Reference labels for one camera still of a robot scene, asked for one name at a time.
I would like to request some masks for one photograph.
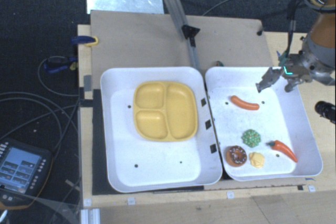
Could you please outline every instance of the toy hot dog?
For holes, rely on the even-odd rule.
[[[231,96],[231,102],[242,109],[247,109],[247,110],[258,110],[259,109],[258,104],[245,102],[235,95]]]

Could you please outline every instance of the toy donut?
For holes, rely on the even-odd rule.
[[[240,146],[229,147],[226,151],[226,161],[231,166],[242,166],[247,161],[245,150]]]

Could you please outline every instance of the screen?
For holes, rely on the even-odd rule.
[[[6,189],[25,193],[41,157],[11,147],[0,163],[0,185]]]

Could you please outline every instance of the toy food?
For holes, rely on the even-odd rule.
[[[287,155],[288,157],[290,157],[294,162],[296,163],[298,162],[298,159],[296,158],[294,152],[288,146],[286,146],[283,142],[279,140],[275,140],[275,141],[267,143],[267,145],[271,146],[272,150],[280,151],[284,153],[285,155]]]
[[[226,151],[226,161],[229,165],[239,167],[246,163],[247,155],[240,146],[232,146]]]
[[[258,110],[259,109],[258,104],[248,103],[246,101],[243,101],[242,99],[240,99],[239,97],[235,95],[231,96],[231,102],[242,109],[247,109],[247,110]]]
[[[252,152],[248,154],[248,157],[250,158],[251,165],[256,168],[262,168],[264,166],[265,157],[263,154],[258,152]]]
[[[176,81],[147,81],[133,97],[137,132],[153,141],[184,141],[198,128],[198,113],[192,89]]]
[[[261,141],[260,134],[252,129],[245,131],[241,138],[243,139],[244,144],[248,145],[249,147],[255,147]]]

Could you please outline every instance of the green light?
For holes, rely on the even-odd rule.
[[[293,75],[293,72],[288,72],[286,67],[283,67],[283,69],[284,69],[286,75]]]

